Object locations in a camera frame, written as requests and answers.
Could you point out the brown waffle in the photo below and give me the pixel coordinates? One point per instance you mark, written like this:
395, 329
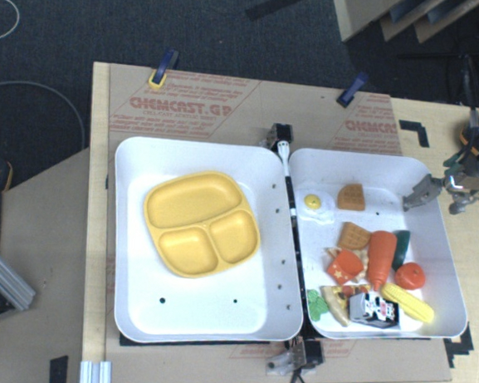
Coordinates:
353, 236

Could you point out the green broccoli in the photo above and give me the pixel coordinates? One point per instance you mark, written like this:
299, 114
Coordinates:
317, 305

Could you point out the dark green oblong toy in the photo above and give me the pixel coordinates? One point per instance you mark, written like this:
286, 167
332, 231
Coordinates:
402, 246

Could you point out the yellow and red pizza slice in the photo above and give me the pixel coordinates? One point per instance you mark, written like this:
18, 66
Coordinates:
335, 305

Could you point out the orange round fruit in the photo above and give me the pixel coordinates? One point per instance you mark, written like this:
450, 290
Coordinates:
410, 276

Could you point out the yellow divided plate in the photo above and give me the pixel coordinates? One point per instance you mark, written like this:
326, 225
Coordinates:
198, 208

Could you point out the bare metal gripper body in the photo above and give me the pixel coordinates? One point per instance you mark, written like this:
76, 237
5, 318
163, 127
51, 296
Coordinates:
476, 178

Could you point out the white plastic tray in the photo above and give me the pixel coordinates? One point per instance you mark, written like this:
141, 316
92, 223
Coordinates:
436, 229
195, 312

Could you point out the orange squeeze bottle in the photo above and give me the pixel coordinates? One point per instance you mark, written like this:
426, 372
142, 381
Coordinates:
381, 253

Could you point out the white and yellow fried egg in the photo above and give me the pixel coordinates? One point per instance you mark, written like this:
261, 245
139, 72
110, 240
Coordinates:
312, 202

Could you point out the black and white milk carton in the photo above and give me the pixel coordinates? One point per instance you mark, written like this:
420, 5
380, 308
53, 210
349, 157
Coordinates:
375, 311

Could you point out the brown cardboard board red print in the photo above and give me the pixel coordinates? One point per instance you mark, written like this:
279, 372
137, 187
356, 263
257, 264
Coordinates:
213, 113

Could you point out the orange fries carton with star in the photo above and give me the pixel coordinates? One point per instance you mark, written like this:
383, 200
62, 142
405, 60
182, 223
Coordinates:
343, 265

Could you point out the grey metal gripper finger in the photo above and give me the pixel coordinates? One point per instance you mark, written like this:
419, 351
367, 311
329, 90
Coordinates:
460, 205
423, 192

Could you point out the brown biscuit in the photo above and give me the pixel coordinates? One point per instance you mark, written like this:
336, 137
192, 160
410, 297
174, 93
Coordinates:
351, 197

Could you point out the yellow corn cob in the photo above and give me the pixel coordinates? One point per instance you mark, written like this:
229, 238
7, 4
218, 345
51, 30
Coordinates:
407, 301

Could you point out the thin black and white rod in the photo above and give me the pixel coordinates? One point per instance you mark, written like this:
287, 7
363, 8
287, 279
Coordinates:
292, 208

